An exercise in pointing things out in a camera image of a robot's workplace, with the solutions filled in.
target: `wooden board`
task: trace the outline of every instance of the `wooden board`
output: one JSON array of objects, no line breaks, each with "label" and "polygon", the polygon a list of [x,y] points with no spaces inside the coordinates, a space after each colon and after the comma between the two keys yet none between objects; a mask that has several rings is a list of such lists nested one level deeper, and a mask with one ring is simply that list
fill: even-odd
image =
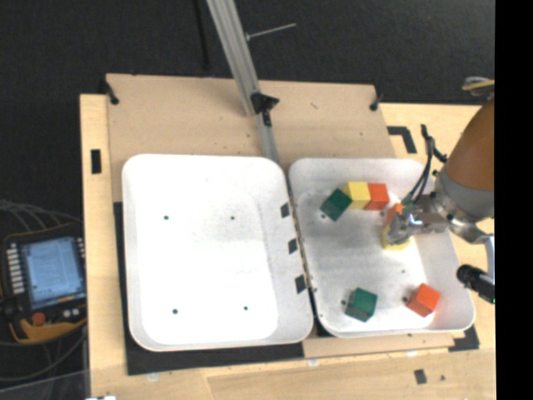
[{"label": "wooden board", "polygon": [[[140,153],[261,156],[257,119],[231,79],[108,74],[120,103],[109,105],[113,200],[120,174]],[[271,112],[281,166],[303,157],[394,157],[371,85],[261,82],[280,99]]]},{"label": "wooden board", "polygon": [[379,357],[375,360],[239,376],[210,377],[213,400],[427,400],[496,398],[493,351]]}]

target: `wooden block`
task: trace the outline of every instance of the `wooden block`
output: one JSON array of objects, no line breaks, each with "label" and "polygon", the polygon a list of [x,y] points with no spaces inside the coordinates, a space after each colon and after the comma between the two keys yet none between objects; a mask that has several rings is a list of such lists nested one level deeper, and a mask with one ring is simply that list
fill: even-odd
[{"label": "wooden block", "polygon": [[353,291],[346,305],[346,315],[365,322],[374,315],[376,310],[377,295],[358,287]]},{"label": "wooden block", "polygon": [[371,200],[365,210],[382,210],[390,202],[389,192],[384,183],[368,183]]},{"label": "wooden block", "polygon": [[364,209],[371,201],[368,182],[352,181],[348,182],[342,191],[351,198],[350,209]]},{"label": "wooden block", "polygon": [[351,198],[349,198],[339,188],[336,188],[335,191],[333,191],[326,201],[321,205],[320,210],[322,210],[333,221],[336,221],[341,217],[344,211],[350,207],[350,204]]},{"label": "wooden block", "polygon": [[407,302],[407,307],[422,317],[425,317],[435,311],[439,299],[441,299],[441,294],[438,291],[422,283],[412,293],[411,298]]}]

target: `black tape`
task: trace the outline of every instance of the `black tape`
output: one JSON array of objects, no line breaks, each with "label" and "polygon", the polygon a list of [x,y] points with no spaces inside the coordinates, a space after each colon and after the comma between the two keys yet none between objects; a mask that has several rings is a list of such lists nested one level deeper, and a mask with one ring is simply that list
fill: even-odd
[{"label": "black tape", "polygon": [[296,292],[298,294],[302,293],[304,290],[307,289],[306,278],[303,274],[300,277],[295,278],[294,282],[296,283]]},{"label": "black tape", "polygon": [[293,238],[289,242],[289,254],[294,253],[296,250],[298,250],[298,243],[295,238]]},{"label": "black tape", "polygon": [[291,214],[291,209],[289,209],[289,203],[285,203],[281,206],[281,217],[286,218]]},{"label": "black tape", "polygon": [[91,173],[102,173],[102,154],[100,150],[91,150]]},{"label": "black tape", "polygon": [[478,350],[480,349],[480,339],[477,337],[476,328],[474,325],[465,330],[465,337],[454,339],[454,346],[449,347],[448,351],[453,353],[455,351]]},{"label": "black tape", "polygon": [[416,383],[418,385],[427,383],[427,377],[426,377],[426,373],[424,372],[424,369],[415,370],[415,378],[416,378]]},{"label": "black tape", "polygon": [[406,150],[409,154],[418,153],[411,132],[407,127],[387,126],[386,130],[389,132],[389,135],[400,135],[403,138],[403,143],[405,144]]}]

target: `black floor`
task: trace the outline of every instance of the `black floor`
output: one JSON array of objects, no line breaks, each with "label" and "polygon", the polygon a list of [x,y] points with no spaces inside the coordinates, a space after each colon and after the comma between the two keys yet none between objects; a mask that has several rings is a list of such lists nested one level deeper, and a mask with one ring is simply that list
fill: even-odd
[{"label": "black floor", "polygon": [[[193,0],[0,0],[0,200],[82,216],[78,97],[97,93],[106,73],[229,77],[199,2],[208,69]],[[477,104],[464,79],[495,76],[496,0],[236,3],[248,33],[297,24],[250,42],[260,79],[372,83],[385,102]],[[0,213],[2,235],[21,229],[8,218]],[[39,353],[0,347],[0,377],[34,370]],[[60,373],[81,362],[78,351]]]}]

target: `metal rod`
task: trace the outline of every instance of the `metal rod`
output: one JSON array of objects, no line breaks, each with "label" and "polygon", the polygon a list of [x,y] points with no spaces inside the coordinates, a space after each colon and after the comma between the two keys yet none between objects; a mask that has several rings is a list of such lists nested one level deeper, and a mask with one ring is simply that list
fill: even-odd
[{"label": "metal rod", "polygon": [[207,50],[206,33],[203,28],[202,14],[200,12],[200,3],[198,2],[198,0],[192,0],[192,6],[194,8],[194,16],[197,20],[200,46],[202,47],[203,69],[204,71],[209,71],[211,69],[211,61],[209,59],[209,51]]},{"label": "metal rod", "polygon": [[278,163],[279,157],[271,126],[267,126],[262,121],[262,117],[256,115],[252,105],[252,95],[259,93],[261,89],[235,2],[234,0],[207,0],[207,6],[217,28],[227,62],[237,82],[245,111],[247,115],[255,116],[259,120],[258,128],[263,154]]},{"label": "metal rod", "polygon": [[283,25],[281,27],[271,28],[270,30],[255,32],[253,34],[246,34],[247,41],[249,42],[253,38],[260,37],[260,36],[266,36],[267,34],[278,33],[283,30],[287,30],[289,28],[294,28],[296,26],[295,23],[288,23],[287,25]]}]

